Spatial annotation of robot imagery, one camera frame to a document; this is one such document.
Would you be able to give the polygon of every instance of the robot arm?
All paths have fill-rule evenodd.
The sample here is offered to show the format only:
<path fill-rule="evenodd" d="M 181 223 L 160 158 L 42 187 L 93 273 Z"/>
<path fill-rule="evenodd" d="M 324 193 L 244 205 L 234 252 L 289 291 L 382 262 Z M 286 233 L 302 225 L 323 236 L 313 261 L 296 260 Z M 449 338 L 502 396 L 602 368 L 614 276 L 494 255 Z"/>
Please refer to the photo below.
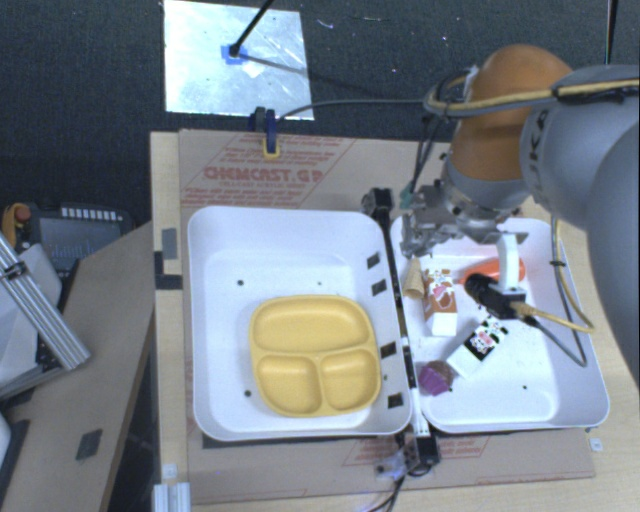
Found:
<path fill-rule="evenodd" d="M 552 215 L 586 231 L 600 299 L 636 383 L 637 77 L 638 66 L 571 72 L 544 50 L 515 45 L 496 52 L 468 80 L 465 102 L 474 109 L 438 107 L 439 98 L 430 95 L 427 110 L 462 120 L 441 179 L 420 189 L 413 213 L 403 218 L 402 243 L 406 256 L 463 235 L 496 243 L 497 226 L 533 195 Z M 607 86 L 625 79 L 631 79 L 626 88 Z M 541 88 L 546 97 L 532 92 Z M 554 97 L 569 89 L 588 92 Z M 505 96 L 512 101 L 494 101 Z"/>

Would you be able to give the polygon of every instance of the yellow divided plate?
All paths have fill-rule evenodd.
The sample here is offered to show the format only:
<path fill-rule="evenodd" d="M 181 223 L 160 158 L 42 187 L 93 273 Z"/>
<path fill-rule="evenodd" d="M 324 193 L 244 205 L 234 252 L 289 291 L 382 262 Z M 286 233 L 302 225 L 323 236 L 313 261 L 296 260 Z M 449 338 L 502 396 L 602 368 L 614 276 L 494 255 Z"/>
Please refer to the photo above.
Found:
<path fill-rule="evenodd" d="M 350 299 L 297 295 L 263 302 L 251 317 L 249 343 L 260 395 L 285 416 L 355 412 L 380 392 L 373 328 Z"/>

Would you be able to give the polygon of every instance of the table surface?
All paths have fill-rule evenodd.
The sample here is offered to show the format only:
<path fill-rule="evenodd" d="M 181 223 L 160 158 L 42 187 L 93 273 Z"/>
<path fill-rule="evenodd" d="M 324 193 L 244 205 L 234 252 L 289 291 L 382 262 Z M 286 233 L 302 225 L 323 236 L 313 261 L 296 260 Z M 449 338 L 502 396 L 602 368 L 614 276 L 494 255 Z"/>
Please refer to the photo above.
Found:
<path fill-rule="evenodd" d="M 152 134 L 151 166 L 153 216 L 156 236 L 154 247 L 160 250 L 161 231 L 180 225 L 180 213 L 171 208 L 178 200 L 178 134 Z M 437 176 L 439 163 L 428 165 L 426 173 Z M 548 221 L 548 214 L 528 200 L 523 206 L 526 216 Z M 411 490 L 401 492 L 394 510 L 429 509 L 438 511 L 465 510 L 636 510 L 640 503 L 640 414 L 638 389 L 629 373 L 609 329 L 595 291 L 586 251 L 584 233 L 568 225 L 562 227 L 562 240 L 573 280 L 587 315 L 597 327 L 595 351 L 611 401 L 607 420 L 588 437 L 602 444 L 602 451 L 593 453 L 595 478 L 536 482 L 479 487 Z M 165 262 L 165 273 L 181 273 L 180 260 Z M 160 459 L 178 467 L 176 478 L 164 483 L 186 481 L 187 442 L 184 425 L 184 337 L 182 326 L 182 295 L 180 291 L 159 291 L 156 308 L 165 314 L 156 315 L 158 329 L 158 394 L 160 421 Z M 325 511 L 368 510 L 386 498 L 385 494 L 356 494 L 228 503 L 194 506 L 194 512 L 218 511 Z"/>

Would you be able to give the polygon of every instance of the blue clamp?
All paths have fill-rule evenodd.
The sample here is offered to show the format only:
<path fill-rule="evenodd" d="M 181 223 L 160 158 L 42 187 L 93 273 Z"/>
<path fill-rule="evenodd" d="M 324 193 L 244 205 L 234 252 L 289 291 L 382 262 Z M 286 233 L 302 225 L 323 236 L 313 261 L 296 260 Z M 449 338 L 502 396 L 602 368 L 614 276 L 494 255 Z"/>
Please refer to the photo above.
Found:
<path fill-rule="evenodd" d="M 262 153 L 265 158 L 278 158 L 280 156 L 280 145 L 276 137 L 276 113 L 273 109 L 256 108 L 256 111 L 249 116 L 249 130 L 252 132 L 264 132 L 265 138 L 262 141 Z"/>
<path fill-rule="evenodd" d="M 231 66 L 237 66 L 238 64 L 244 64 L 245 62 L 247 62 L 248 54 L 247 54 L 247 49 L 244 46 L 240 47 L 240 52 L 238 53 L 237 57 L 232 57 L 229 54 L 230 48 L 231 48 L 230 44 L 220 47 L 220 53 L 222 54 L 222 58 L 227 64 Z"/>

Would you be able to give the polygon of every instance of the blue tape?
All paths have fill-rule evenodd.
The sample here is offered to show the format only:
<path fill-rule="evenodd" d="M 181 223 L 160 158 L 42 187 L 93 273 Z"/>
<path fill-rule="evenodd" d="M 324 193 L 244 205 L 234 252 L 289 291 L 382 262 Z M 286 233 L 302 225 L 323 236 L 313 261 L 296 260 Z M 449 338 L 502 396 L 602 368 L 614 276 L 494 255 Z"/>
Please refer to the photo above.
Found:
<path fill-rule="evenodd" d="M 220 53 L 222 54 L 222 58 L 224 61 L 231 65 L 237 66 L 238 64 L 244 64 L 247 61 L 247 49 L 244 46 L 240 47 L 240 52 L 237 57 L 232 57 L 229 55 L 229 49 L 231 48 L 230 44 L 224 45 L 220 47 Z"/>

